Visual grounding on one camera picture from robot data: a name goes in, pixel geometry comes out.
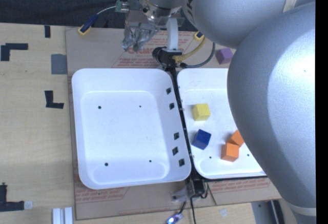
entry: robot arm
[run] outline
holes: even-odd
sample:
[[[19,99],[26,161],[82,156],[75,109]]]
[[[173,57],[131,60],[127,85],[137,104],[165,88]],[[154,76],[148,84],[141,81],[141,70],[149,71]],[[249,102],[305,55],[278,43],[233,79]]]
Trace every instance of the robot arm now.
[[[130,10],[122,45],[142,49],[138,39],[169,18],[181,24],[182,8],[209,40],[237,49],[228,74],[236,125],[298,222],[316,223],[315,0],[294,0],[288,11],[286,1],[138,0],[143,22]]]

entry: empty white tray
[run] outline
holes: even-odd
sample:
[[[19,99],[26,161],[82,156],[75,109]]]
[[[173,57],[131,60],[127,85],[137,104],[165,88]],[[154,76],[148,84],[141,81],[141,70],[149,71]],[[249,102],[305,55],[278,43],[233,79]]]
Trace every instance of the empty white tray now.
[[[227,75],[227,68],[183,69],[178,74],[190,144],[199,129],[212,134],[204,150],[191,145],[195,168],[208,179],[265,176],[246,144],[241,146],[234,162],[221,159],[221,147],[237,129],[228,102]],[[209,105],[211,115],[206,121],[195,121],[192,108],[204,103]]]
[[[91,189],[181,181],[191,172],[170,76],[81,69],[72,78],[78,172]]]

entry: orange cube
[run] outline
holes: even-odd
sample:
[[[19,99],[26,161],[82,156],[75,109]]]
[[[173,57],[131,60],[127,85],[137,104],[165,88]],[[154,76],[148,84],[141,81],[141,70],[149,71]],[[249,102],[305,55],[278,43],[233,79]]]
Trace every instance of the orange cube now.
[[[226,143],[221,149],[221,159],[233,162],[239,157],[239,146]]]
[[[236,130],[227,142],[241,147],[241,145],[244,144],[244,139],[241,137],[239,130]]]

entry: yellow cube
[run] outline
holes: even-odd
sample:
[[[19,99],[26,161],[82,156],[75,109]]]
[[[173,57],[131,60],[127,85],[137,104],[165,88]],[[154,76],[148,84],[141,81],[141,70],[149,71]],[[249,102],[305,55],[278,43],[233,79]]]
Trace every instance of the yellow cube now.
[[[207,120],[211,115],[208,104],[196,104],[193,107],[193,116],[195,121]]]

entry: yellow cable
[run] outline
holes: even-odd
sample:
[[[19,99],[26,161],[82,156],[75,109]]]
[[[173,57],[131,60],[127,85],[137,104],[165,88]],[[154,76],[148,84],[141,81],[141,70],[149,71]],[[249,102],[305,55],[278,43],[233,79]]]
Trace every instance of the yellow cable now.
[[[183,54],[183,55],[174,55],[172,58],[175,60],[177,64],[180,64],[182,61],[186,60],[188,57],[192,56],[194,53],[196,53],[200,48],[203,47],[205,44],[206,38],[204,37],[201,41],[201,43],[191,52],[188,54]]]

